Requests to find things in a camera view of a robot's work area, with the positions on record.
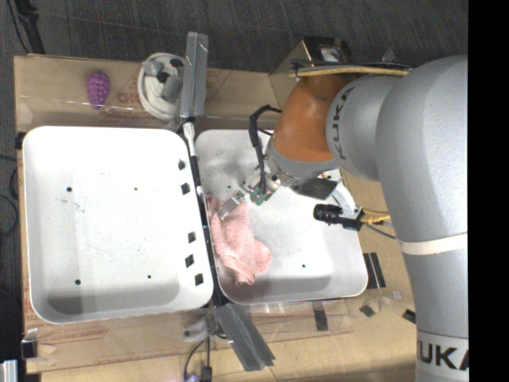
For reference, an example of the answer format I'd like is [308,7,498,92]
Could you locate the black cylinder on white bracket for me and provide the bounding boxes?
[313,184,365,232]

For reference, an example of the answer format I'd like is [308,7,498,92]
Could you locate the brown cardboard board red print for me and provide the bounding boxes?
[14,53,418,376]

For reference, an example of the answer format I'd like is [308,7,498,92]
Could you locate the pink cloth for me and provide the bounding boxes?
[205,194,274,287]

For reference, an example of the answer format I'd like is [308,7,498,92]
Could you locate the purple grapes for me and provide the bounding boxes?
[86,71,111,111]

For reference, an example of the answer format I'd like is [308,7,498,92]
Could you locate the white plastic tray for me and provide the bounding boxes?
[22,125,215,325]
[194,128,369,306]

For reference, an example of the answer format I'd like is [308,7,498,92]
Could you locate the brown cardboard box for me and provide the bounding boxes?
[269,36,353,111]

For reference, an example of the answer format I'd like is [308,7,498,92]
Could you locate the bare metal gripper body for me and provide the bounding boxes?
[240,172,297,205]

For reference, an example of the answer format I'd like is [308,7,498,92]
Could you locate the thin black and white rod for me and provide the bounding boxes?
[183,120,228,308]

